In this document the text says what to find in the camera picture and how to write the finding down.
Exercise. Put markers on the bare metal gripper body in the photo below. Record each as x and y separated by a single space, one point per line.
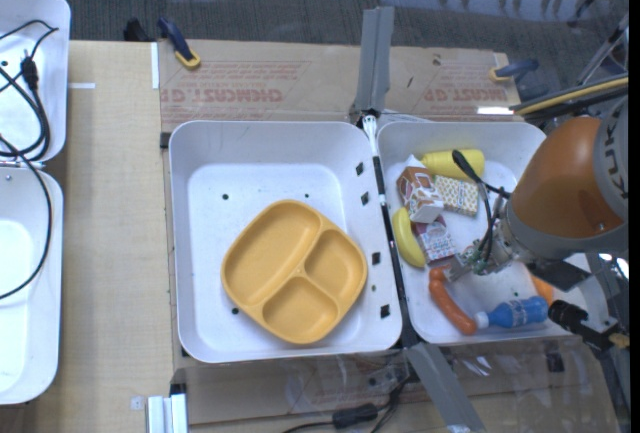
495 260

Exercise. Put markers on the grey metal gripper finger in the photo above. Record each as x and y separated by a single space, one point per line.
462 258
456 273

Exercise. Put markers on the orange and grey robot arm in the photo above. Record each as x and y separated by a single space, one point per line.
565 191

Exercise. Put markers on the pink and white carton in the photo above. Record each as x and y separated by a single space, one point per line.
437 241

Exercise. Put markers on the white plastic tray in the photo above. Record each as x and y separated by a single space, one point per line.
210 231
500 291
30 121
25 281

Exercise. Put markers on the orange sausage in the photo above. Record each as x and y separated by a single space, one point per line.
450 306

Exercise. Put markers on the blue bottle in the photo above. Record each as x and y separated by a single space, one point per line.
515 313

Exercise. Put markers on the orange carrot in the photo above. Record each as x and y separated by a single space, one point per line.
544 290

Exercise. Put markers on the yellow banana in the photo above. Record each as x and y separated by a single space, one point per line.
406 241

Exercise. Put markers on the orange patterned packet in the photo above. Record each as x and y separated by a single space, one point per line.
457 196

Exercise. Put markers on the brown and white carton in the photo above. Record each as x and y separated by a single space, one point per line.
419 193

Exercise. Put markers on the yellow bottle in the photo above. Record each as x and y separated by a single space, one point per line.
442 162

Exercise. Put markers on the yellow divided plate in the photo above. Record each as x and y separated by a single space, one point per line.
295 271

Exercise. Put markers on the brown cardboard board red print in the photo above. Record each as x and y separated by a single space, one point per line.
280 86

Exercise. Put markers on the black cylinder on white bracket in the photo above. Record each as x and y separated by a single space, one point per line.
575 318

